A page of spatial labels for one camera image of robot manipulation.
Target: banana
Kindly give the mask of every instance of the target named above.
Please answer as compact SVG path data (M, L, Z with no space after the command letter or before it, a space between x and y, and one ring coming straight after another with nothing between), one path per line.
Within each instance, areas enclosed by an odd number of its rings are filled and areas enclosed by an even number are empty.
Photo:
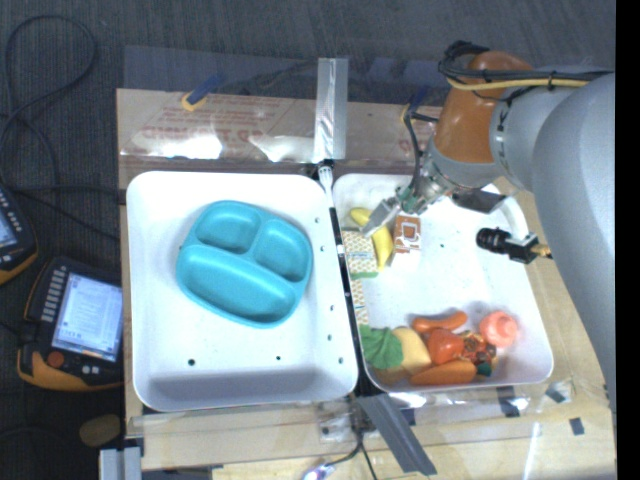
M371 210L360 207L352 208L349 215L358 226L362 227L369 222ZM373 240L373 247L376 251L376 258L378 260L378 271L380 271L387 264L387 261L389 261L389 258L393 253L393 238L391 237L391 232L387 226L382 226L373 234L371 239Z

